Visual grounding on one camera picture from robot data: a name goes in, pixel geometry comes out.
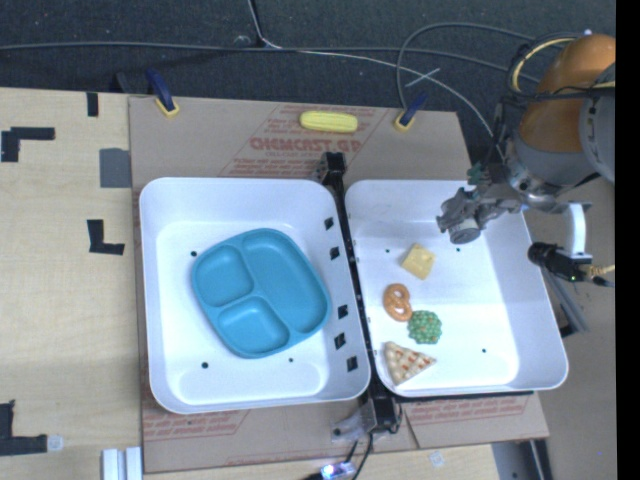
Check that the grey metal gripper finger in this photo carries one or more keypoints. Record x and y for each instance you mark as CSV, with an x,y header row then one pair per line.
x,y
465,230
452,213

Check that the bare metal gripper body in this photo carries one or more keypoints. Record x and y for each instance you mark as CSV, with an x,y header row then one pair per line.
x,y
500,202

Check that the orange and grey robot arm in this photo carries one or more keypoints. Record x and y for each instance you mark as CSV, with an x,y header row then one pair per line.
x,y
565,118

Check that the yellow cheese wedge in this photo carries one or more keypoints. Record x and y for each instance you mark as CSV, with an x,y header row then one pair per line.
x,y
419,261

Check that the white plastic tray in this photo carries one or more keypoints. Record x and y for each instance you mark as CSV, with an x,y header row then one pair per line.
x,y
490,318
170,288

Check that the orange pretzel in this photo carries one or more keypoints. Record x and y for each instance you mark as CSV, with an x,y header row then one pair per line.
x,y
397,302

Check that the green peas cluster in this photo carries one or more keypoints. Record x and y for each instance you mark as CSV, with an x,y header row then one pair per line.
x,y
425,328

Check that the thin black rod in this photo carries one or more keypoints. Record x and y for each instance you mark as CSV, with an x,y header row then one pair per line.
x,y
352,268

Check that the pizza slice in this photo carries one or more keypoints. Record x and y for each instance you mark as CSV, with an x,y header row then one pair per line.
x,y
402,363

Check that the yellow corn cob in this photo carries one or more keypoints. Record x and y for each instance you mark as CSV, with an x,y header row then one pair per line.
x,y
328,121

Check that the blue divided plate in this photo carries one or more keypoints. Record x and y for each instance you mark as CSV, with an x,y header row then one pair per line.
x,y
270,278

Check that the brown cardboard board, red print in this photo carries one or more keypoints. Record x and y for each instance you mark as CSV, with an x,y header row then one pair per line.
x,y
210,138

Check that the black cylinder on white bracket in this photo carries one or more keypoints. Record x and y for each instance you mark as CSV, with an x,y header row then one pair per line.
x,y
557,259

